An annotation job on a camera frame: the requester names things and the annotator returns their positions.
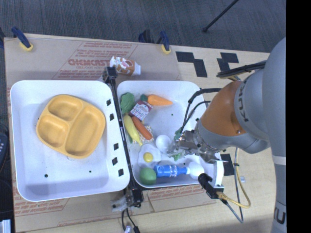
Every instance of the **fried egg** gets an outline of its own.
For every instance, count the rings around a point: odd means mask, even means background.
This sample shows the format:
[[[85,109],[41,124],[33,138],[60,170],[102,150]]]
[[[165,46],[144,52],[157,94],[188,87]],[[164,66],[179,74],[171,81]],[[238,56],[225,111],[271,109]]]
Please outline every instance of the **fried egg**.
[[[138,153],[138,165],[140,167],[153,168],[161,160],[161,151],[154,145],[147,143],[141,146],[141,149]]]

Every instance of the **yellow banana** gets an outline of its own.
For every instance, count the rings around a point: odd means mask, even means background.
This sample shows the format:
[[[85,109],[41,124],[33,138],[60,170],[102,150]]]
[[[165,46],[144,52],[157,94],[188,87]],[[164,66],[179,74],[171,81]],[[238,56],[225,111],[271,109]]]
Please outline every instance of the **yellow banana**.
[[[139,145],[141,146],[142,142],[140,140],[138,130],[136,129],[136,127],[132,121],[132,118],[128,114],[125,114],[123,116],[123,121],[124,121],[125,129],[127,130],[130,137],[133,140],[137,141],[139,143]]]

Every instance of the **table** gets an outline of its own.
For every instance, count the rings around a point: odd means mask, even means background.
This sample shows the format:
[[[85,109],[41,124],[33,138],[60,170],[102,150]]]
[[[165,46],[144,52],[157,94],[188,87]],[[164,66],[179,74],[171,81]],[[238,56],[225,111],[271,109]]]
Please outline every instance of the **table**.
[[[85,69],[81,68],[83,66],[70,65],[71,59],[101,59],[108,65],[107,61],[115,54],[133,59],[142,66],[142,75],[129,78],[131,80],[185,80],[201,88],[221,88],[231,81],[216,77],[220,67],[241,67],[264,61],[269,56],[268,53],[260,52],[182,46],[171,46],[172,52],[164,54],[157,44],[25,35],[34,45],[31,52],[20,48],[16,38],[6,38],[4,41],[8,94],[11,86],[19,80],[100,78],[104,66]],[[247,76],[243,74],[240,78],[243,80]],[[128,78],[119,76],[118,79],[120,83]],[[213,96],[204,94],[206,100],[211,100]],[[226,153],[234,160],[233,148],[229,148]],[[121,213],[112,213],[109,204],[111,200],[119,198],[121,193],[28,202],[17,190],[12,145],[11,156],[16,232],[123,232]],[[211,200],[199,185],[175,188],[175,194],[183,193],[186,196],[174,195],[171,189],[144,191],[145,202],[142,208],[130,211],[132,220],[141,232],[149,233],[269,232],[276,195],[271,150],[253,155],[240,151],[239,164],[240,174],[245,178],[244,188],[252,202],[249,209],[243,209],[243,224],[219,200]],[[225,193],[235,198],[233,176],[225,176],[223,184]]]

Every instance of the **gray floor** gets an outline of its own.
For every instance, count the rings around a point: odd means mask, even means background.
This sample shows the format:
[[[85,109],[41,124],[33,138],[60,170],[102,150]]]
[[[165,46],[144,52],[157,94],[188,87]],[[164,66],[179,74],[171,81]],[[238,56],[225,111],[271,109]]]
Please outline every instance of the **gray floor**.
[[[134,42],[145,29],[154,41],[165,30],[171,45],[259,52],[270,52],[285,37],[286,0],[240,0],[202,32],[233,1],[0,0],[0,27],[7,37],[17,26],[25,33]],[[0,50],[0,123],[7,124],[6,108]],[[1,177],[10,177],[8,164]]]

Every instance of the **blue bottle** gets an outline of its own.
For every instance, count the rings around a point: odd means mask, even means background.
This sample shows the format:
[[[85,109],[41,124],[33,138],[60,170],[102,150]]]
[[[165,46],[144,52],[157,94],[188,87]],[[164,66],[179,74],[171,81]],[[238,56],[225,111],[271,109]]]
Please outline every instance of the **blue bottle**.
[[[157,177],[177,177],[180,174],[189,174],[189,167],[179,167],[176,165],[155,165],[154,171]]]

